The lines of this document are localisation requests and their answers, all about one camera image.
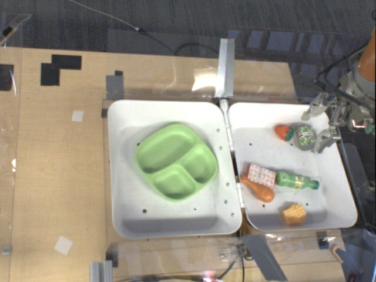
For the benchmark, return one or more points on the yellow ridged toy food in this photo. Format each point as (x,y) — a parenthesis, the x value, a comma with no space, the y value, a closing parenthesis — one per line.
(294,214)

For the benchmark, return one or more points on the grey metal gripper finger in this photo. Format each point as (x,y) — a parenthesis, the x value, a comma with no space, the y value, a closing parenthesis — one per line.
(326,137)
(316,106)

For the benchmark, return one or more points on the thin black and white rod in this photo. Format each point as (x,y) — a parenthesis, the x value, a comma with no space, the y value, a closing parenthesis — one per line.
(227,125)

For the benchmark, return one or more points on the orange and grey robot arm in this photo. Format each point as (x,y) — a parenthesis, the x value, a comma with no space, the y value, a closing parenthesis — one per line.
(369,58)

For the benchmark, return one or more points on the small green can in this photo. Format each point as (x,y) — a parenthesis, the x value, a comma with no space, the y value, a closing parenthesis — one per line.
(305,138)

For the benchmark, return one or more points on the green plastic bottle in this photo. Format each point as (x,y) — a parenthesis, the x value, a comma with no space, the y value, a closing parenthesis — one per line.
(290,180)

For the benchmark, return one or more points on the red toy strawberry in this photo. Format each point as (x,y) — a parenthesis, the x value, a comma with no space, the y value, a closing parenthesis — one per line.
(282,131)

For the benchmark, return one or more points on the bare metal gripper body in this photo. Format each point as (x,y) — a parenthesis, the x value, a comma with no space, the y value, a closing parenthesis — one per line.
(349,108)

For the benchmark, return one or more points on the white plastic tray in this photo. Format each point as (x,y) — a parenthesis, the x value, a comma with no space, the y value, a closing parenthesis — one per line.
(129,204)
(332,204)

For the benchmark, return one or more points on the orange and white carton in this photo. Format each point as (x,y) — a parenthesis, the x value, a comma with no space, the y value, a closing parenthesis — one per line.
(261,176)

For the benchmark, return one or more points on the orange toy drumstick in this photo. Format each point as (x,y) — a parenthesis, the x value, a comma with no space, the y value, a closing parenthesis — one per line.
(263,193)

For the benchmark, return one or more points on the green divided plate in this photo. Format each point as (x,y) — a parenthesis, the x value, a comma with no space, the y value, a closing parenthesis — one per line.
(164,148)

